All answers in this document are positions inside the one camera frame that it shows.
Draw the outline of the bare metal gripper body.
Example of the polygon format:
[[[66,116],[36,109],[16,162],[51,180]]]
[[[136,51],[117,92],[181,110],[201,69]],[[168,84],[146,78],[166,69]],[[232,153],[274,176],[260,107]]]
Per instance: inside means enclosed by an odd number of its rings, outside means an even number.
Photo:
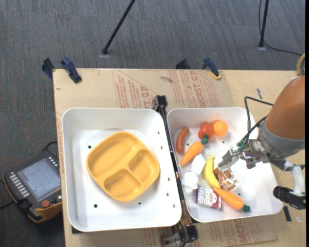
[[[279,169],[286,168],[286,155],[273,149],[267,141],[256,139],[242,139],[238,147],[238,156],[246,162],[248,169],[254,168],[257,163],[271,163]]]

